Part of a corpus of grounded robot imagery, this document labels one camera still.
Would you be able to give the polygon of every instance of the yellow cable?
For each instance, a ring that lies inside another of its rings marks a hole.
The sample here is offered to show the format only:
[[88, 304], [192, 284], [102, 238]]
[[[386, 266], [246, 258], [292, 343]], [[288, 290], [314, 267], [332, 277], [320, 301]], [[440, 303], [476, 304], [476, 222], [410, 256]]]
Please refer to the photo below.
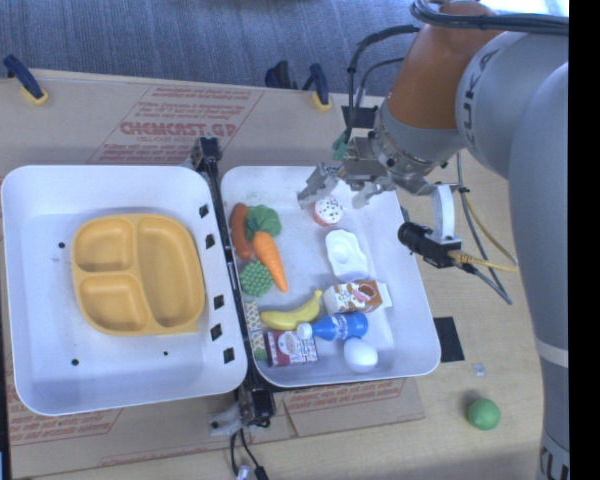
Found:
[[473, 217], [473, 220], [476, 222], [476, 224], [478, 225], [478, 227], [486, 235], [486, 237], [489, 239], [489, 241], [493, 245], [495, 245], [496, 248], [502, 254], [504, 254], [515, 265], [515, 267], [505, 267], [503, 265], [497, 265], [497, 264], [492, 263], [490, 261], [486, 261], [486, 260], [482, 260], [480, 258], [476, 258], [474, 256], [471, 256], [470, 254], [464, 253], [464, 252], [459, 251], [459, 250], [449, 251], [449, 253], [448, 253], [449, 256], [451, 258], [453, 258], [453, 260], [456, 263], [473, 263], [473, 264], [476, 264], [476, 265], [483, 265], [485, 267], [491, 267], [491, 268], [494, 268], [496, 270], [502, 270], [504, 272], [518, 272], [518, 260], [516, 259], [516, 257], [513, 254], [511, 254], [509, 251], [507, 251], [495, 238], [493, 238], [493, 236], [491, 236], [491, 233], [489, 233], [489, 231], [484, 226], [484, 224], [482, 224], [482, 221], [480, 220], [480, 218], [476, 214], [475, 210], [473, 209], [473, 206], [471, 205], [471, 201], [469, 201], [468, 194], [465, 193], [464, 196], [465, 196], [465, 201], [467, 203], [467, 208], [469, 209], [469, 212], [471, 213], [471, 216]]

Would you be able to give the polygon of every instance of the white tray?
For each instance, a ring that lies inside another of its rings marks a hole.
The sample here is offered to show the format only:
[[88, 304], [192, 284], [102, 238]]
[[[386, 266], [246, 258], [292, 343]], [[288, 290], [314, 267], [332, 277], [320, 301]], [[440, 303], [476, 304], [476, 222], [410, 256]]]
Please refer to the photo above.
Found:
[[[289, 290], [272, 288], [256, 300], [259, 309], [290, 310], [306, 301], [314, 289], [338, 280], [327, 257], [325, 237], [334, 229], [355, 233], [369, 260], [371, 278], [387, 283], [394, 306], [370, 313], [365, 339], [379, 352], [377, 367], [366, 374], [352, 372], [344, 362], [343, 342], [316, 338], [319, 360], [307, 365], [270, 367], [257, 361], [262, 376], [285, 388], [338, 384], [360, 380], [412, 377], [430, 373], [440, 361], [440, 343], [415, 258], [397, 238], [403, 222], [395, 192], [370, 199], [354, 210], [355, 195], [340, 181], [333, 191], [345, 207], [343, 219], [322, 227], [310, 209], [302, 210], [297, 193], [314, 167], [237, 167], [225, 174], [221, 192], [227, 219], [233, 206], [264, 204], [276, 210], [282, 231], [275, 237], [285, 266]], [[238, 262], [240, 268], [244, 262]], [[320, 316], [326, 314], [321, 308]]]
[[[15, 385], [31, 410], [61, 415], [163, 402], [227, 393], [243, 381], [242, 334], [211, 194], [199, 174], [185, 167], [26, 166], [5, 177], [2, 212]], [[197, 333], [113, 336], [80, 313], [74, 232], [94, 217], [133, 212], [162, 213], [193, 235], [207, 295]], [[215, 245], [207, 248], [207, 237]], [[216, 326], [222, 334], [213, 339]]]

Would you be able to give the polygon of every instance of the gray carpet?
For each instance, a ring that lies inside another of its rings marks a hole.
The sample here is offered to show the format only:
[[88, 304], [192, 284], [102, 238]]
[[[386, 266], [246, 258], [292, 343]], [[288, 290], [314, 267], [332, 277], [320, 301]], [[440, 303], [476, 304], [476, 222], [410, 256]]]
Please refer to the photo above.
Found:
[[[380, 29], [415, 23], [410, 3], [0, 0], [0, 76], [7, 75], [4, 57], [13, 54], [34, 68], [264, 86], [267, 69], [286, 60], [299, 86], [318, 62], [330, 90], [346, 92], [346, 67], [356, 44]], [[400, 36], [375, 45], [361, 58], [359, 72], [403, 56], [410, 41]], [[386, 95], [397, 69], [378, 70], [368, 93]], [[4, 439], [0, 428], [0, 448]]]

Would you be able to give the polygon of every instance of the yellow clamp tip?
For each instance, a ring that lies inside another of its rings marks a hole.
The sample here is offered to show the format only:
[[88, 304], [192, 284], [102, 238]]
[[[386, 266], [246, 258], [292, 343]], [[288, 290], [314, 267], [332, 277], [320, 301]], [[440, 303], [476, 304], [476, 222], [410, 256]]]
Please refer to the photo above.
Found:
[[317, 92], [314, 92], [311, 95], [312, 99], [313, 99], [313, 103], [314, 105], [318, 108], [318, 110], [320, 112], [326, 112], [327, 110], [329, 110], [331, 108], [331, 97], [329, 97], [329, 103], [327, 103], [326, 105], [324, 105], [321, 101], [320, 101], [320, 96], [318, 96]]
[[33, 103], [34, 105], [40, 106], [40, 105], [44, 105], [47, 100], [49, 99], [49, 93], [47, 91], [45, 91], [44, 89], [40, 89], [42, 91], [42, 96], [40, 98], [34, 98], [33, 94], [31, 94], [29, 91], [27, 91], [24, 86], [20, 87], [20, 92], [22, 93], [22, 95], [24, 96], [24, 99], [26, 99], [29, 103]]

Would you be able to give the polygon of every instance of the green ball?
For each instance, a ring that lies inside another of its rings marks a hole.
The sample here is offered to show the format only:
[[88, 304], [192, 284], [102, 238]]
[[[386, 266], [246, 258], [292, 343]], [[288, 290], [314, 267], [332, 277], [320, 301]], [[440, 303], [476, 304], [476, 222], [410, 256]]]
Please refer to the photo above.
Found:
[[480, 430], [491, 430], [500, 423], [500, 409], [488, 398], [476, 400], [469, 407], [469, 422]]

